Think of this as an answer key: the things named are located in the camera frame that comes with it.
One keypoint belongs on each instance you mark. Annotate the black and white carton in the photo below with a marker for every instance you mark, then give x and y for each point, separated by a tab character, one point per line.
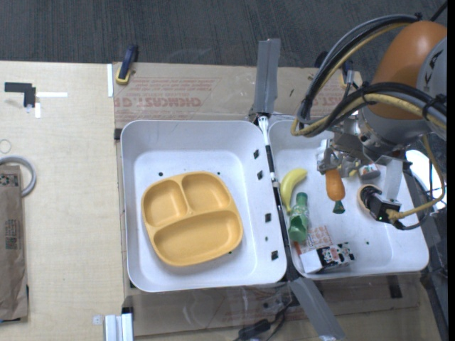
330	258

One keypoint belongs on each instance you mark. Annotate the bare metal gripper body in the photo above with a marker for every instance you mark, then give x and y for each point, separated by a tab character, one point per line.
350	142

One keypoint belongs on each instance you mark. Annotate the brown cardboard board red print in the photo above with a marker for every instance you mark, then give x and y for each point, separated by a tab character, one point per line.
185	94

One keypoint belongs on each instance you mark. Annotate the orange carrot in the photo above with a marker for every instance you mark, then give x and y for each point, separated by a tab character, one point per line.
335	187

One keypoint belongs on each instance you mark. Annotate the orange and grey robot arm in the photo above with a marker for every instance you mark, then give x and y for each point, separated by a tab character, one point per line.
409	66

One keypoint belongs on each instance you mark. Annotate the yellow banana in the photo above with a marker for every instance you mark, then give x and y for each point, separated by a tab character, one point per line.
288	185

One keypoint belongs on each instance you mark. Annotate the white plastic tray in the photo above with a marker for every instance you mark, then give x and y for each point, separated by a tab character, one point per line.
377	247
249	261

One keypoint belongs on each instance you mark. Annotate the black cylinder on white bracket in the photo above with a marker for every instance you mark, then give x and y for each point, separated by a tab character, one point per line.
380	206

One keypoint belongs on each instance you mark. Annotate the green bottle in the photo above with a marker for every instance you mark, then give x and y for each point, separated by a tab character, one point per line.
299	215

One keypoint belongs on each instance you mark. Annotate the small white and orange can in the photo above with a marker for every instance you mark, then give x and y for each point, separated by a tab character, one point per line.
369	171

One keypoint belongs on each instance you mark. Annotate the brown paper packet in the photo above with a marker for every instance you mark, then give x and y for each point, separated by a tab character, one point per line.
12	243

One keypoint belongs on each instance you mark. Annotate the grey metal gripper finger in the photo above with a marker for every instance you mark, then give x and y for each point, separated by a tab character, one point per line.
326	160
346	169

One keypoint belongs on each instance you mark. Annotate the orange and white carton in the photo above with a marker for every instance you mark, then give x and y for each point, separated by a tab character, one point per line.
320	236

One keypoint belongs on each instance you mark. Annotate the yellow divided plate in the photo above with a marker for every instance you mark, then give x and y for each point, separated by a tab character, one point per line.
193	226

